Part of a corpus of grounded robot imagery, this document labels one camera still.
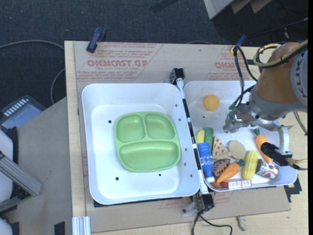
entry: white tray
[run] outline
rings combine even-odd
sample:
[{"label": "white tray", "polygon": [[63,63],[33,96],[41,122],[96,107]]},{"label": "white tray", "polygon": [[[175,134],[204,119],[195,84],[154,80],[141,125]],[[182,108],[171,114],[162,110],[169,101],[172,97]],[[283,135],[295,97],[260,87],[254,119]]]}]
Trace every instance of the white tray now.
[{"label": "white tray", "polygon": [[[82,92],[89,187],[103,205],[191,196],[200,188],[197,164],[179,89],[167,83],[90,84]],[[160,112],[173,121],[181,159],[167,170],[131,172],[119,162],[115,121],[133,112]]]},{"label": "white tray", "polygon": [[[254,81],[245,81],[245,89],[254,84]],[[256,136],[253,133],[253,129],[256,127],[242,127],[235,133],[223,131],[226,115],[230,111],[228,107],[241,93],[239,81],[192,81],[185,85],[184,92],[194,133],[204,127],[212,127],[214,136],[217,136],[226,148],[228,148],[230,141],[237,140],[244,145],[246,151],[258,150],[255,143]],[[204,97],[209,94],[214,94],[220,99],[220,106],[216,111],[208,111],[203,106]],[[248,101],[248,97],[249,93],[246,93],[243,102]],[[269,143],[279,147],[280,140],[277,131],[269,131],[259,126],[258,128],[261,134],[267,137]],[[241,178],[241,171],[232,177],[232,179],[239,178]],[[278,175],[273,180],[255,174],[251,188],[289,185],[296,178],[297,171],[295,169],[290,166],[279,166]],[[229,191],[227,188],[214,188],[210,184],[208,186],[214,191]]]}]

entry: toy pizza slice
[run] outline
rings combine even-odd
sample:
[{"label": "toy pizza slice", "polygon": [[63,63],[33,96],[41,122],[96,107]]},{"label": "toy pizza slice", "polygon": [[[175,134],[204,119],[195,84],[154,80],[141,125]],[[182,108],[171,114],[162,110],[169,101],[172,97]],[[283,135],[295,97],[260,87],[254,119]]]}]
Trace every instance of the toy pizza slice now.
[{"label": "toy pizza slice", "polygon": [[214,137],[212,147],[212,157],[214,160],[226,159],[231,157],[231,153],[222,144],[219,138]]}]

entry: blue bottle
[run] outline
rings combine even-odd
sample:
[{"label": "blue bottle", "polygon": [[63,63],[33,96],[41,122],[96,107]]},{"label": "blue bottle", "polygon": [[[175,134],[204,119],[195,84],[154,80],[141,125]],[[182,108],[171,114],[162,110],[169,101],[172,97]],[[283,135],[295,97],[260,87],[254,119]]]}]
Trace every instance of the blue bottle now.
[{"label": "blue bottle", "polygon": [[205,181],[207,183],[211,183],[215,181],[215,178],[212,174],[214,161],[212,154],[210,152],[210,144],[207,142],[199,143],[197,145],[199,156],[200,156],[200,163],[202,167],[202,171],[205,175]]}]

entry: beige round toy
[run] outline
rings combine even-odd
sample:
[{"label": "beige round toy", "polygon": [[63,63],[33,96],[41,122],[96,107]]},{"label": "beige round toy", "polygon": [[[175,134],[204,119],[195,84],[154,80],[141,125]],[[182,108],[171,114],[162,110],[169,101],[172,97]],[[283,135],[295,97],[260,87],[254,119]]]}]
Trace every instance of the beige round toy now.
[{"label": "beige round toy", "polygon": [[246,156],[244,145],[236,140],[229,143],[228,150],[231,153],[231,156],[235,159],[243,159]]},{"label": "beige round toy", "polygon": [[220,106],[220,100],[215,95],[207,95],[203,100],[203,105],[208,111],[215,111]]}]

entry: orange ball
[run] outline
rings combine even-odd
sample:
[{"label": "orange ball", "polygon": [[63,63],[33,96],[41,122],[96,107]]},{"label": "orange ball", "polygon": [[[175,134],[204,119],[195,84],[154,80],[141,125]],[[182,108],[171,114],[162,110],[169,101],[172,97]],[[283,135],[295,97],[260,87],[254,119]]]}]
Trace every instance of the orange ball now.
[{"label": "orange ball", "polygon": [[220,100],[215,95],[207,95],[203,100],[203,105],[208,111],[215,111],[220,106]]}]

